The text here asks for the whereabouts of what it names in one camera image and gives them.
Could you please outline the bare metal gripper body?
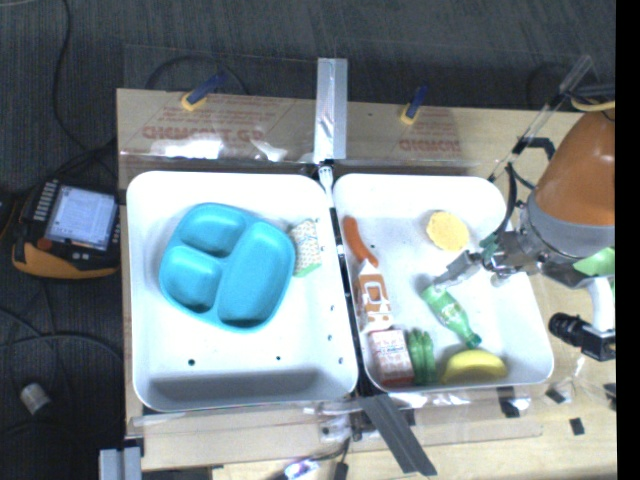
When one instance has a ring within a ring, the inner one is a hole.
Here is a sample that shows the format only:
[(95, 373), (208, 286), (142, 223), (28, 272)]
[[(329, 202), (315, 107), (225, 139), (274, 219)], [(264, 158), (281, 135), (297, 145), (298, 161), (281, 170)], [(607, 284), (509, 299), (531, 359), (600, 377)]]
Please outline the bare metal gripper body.
[(555, 255), (555, 251), (531, 229), (491, 233), (480, 241), (480, 247), (482, 265), (497, 276), (537, 273)]

